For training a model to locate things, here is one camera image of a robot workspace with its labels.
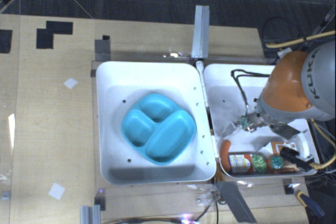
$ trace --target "white paper square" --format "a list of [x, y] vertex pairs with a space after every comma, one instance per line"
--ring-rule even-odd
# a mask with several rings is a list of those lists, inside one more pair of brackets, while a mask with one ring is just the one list
[[60, 184], [54, 183], [49, 191], [49, 195], [57, 200], [60, 200], [64, 193], [64, 190], [65, 187], [62, 187]]
[[72, 89], [77, 83], [78, 83], [77, 80], [70, 78], [66, 82], [64, 82], [64, 85], [69, 89]]

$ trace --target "sausage-shaped orange object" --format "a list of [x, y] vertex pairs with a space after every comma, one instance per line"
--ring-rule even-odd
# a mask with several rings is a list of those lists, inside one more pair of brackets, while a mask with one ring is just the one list
[[224, 140], [221, 149], [219, 151], [220, 156], [220, 163], [222, 164], [223, 169], [225, 172], [229, 173], [231, 171], [231, 165], [229, 162], [229, 149], [231, 147], [231, 141], [230, 140]]

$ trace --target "can label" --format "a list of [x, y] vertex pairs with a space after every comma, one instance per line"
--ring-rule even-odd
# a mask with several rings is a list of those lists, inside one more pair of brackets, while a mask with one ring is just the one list
[[253, 166], [250, 154], [229, 155], [232, 174], [253, 173]]

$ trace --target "wooden table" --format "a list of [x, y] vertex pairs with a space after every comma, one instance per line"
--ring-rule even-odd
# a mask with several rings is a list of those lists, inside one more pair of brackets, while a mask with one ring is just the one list
[[[46, 28], [47, 20], [73, 22], [73, 34], [54, 35], [53, 50], [36, 49], [36, 29]], [[111, 53], [115, 56], [130, 52], [157, 56], [179, 52], [187, 56], [191, 52], [193, 26], [0, 15], [0, 29], [13, 30], [12, 52], [0, 54], [4, 70], [0, 83], [13, 91], [0, 98], [9, 100], [5, 102], [11, 104], [11, 111], [16, 104], [15, 112], [1, 110], [0, 115], [2, 120], [16, 114], [13, 155], [8, 143], [1, 147], [1, 169], [5, 165], [10, 169], [13, 156], [10, 216], [9, 201], [1, 201], [1, 224], [9, 220], [10, 224], [79, 223], [81, 206], [92, 206], [96, 193], [90, 77], [95, 39], [110, 36]], [[263, 62], [256, 29], [210, 27], [209, 54]], [[64, 85], [70, 78], [78, 81], [72, 89]], [[307, 192], [303, 178], [293, 182]], [[65, 187], [60, 200], [48, 195], [53, 183]], [[305, 209], [294, 195], [284, 194], [280, 180], [259, 180], [254, 186], [242, 188], [241, 193], [259, 223], [308, 223]], [[194, 194], [186, 188], [185, 192], [174, 192], [172, 189], [179, 187], [167, 186], [161, 195], [165, 203], [159, 200], [154, 186], [145, 188], [146, 195], [137, 196], [131, 186], [111, 186], [115, 208], [111, 214], [102, 212], [103, 218], [173, 215], [172, 209], [167, 208], [174, 208], [179, 202], [185, 204], [185, 212], [190, 209], [198, 214], [203, 210], [195, 206]], [[220, 223], [236, 223], [226, 205], [219, 209]], [[212, 207], [202, 223], [215, 223], [215, 215]]]

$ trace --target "blue tool handle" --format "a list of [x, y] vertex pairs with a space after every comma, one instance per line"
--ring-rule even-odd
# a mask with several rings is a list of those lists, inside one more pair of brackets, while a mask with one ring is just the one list
[[323, 209], [313, 199], [309, 198], [305, 194], [301, 194], [300, 198], [304, 201], [307, 207], [309, 207], [313, 211], [315, 216], [317, 216], [318, 218], [322, 218], [324, 216]]

